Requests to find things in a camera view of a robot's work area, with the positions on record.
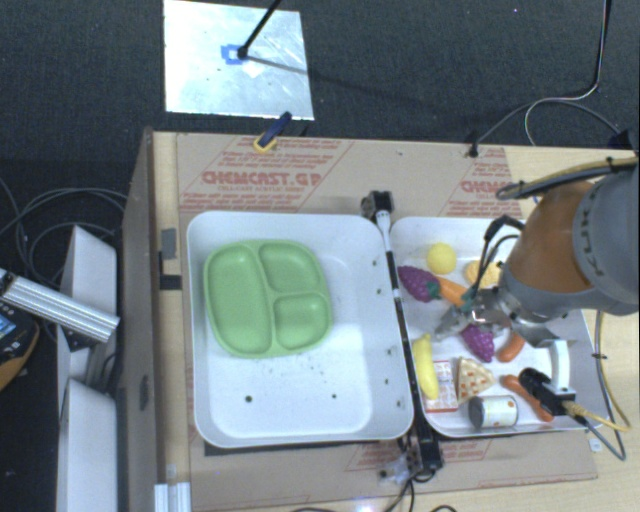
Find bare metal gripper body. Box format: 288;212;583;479
467;288;518;333

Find orange carrot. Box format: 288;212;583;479
433;275;471;308

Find white plastic tray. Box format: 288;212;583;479
389;215;610;440
185;209;416;449

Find purple grapes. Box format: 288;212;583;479
459;323;497;364
396;264;444;305

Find orange sausage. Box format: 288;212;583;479
495;331;528;364
500;374;555;423

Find yellow banana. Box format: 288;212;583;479
411;333;441;401

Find thin black and white rod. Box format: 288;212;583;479
376;208;427;443

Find pizza slice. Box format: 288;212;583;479
455;355;497;406

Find yellow lemon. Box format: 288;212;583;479
425;242;458;276

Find red and white carton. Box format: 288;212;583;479
424;359;460;413

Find white and orange can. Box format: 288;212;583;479
467;394;520;430

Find brown cardboard board red print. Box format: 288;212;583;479
175;131;600;497

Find green divided plate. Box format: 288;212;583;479
202;239;335;359

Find black cylinder on white bracket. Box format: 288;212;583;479
517;337;577;417

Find black block with thin wires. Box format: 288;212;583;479
398;424;446;475
361;189;397;219

